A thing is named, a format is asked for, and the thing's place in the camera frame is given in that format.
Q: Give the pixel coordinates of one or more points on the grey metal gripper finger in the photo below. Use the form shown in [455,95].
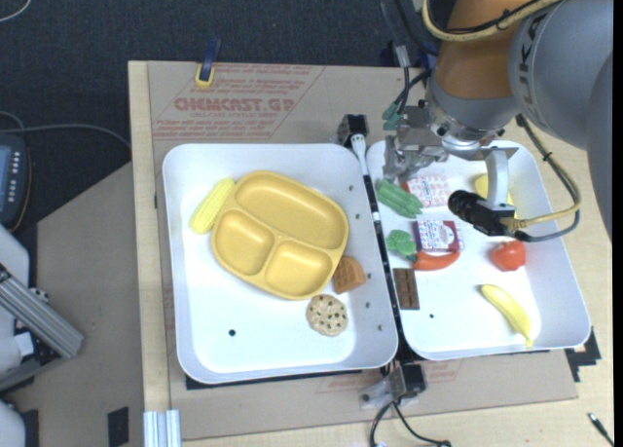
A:
[392,162]
[417,159]

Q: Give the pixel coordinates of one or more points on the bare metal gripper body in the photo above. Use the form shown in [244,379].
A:
[418,129]

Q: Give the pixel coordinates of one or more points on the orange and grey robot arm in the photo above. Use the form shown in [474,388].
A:
[487,60]

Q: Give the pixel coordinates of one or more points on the red and white packet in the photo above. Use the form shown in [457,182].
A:
[430,191]

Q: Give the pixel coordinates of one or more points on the green asparagus bundle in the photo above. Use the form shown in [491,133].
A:
[398,197]

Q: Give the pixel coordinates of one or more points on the thin black and white rod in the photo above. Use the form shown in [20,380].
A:
[375,213]

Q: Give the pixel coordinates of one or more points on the yellow toy food piece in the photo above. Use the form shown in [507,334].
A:
[482,187]

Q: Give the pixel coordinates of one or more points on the red and white carton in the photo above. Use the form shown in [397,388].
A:
[438,235]

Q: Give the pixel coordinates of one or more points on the orange carrot with green top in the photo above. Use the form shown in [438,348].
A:
[435,261]

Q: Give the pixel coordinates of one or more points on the brown waffle slice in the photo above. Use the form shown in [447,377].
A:
[348,275]

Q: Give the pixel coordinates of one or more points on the brown cardboard board red print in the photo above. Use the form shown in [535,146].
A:
[292,94]

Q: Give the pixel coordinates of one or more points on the yellow divided plate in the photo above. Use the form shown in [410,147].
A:
[282,221]

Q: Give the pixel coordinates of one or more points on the brown chocolate bar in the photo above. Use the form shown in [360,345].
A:
[406,289]

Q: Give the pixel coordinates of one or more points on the red tomato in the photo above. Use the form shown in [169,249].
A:
[508,255]

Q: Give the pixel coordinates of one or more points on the beige chocolate chip cookie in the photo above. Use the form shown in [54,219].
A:
[327,316]

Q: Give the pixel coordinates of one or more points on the white plastic tray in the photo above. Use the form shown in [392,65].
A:
[272,333]
[467,323]

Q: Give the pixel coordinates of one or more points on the yellow banana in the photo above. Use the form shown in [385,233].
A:
[508,311]

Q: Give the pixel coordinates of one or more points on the yellow corn cob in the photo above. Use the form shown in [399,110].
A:
[210,206]

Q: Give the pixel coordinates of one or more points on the black cylinder on white bracket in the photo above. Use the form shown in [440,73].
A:
[487,213]

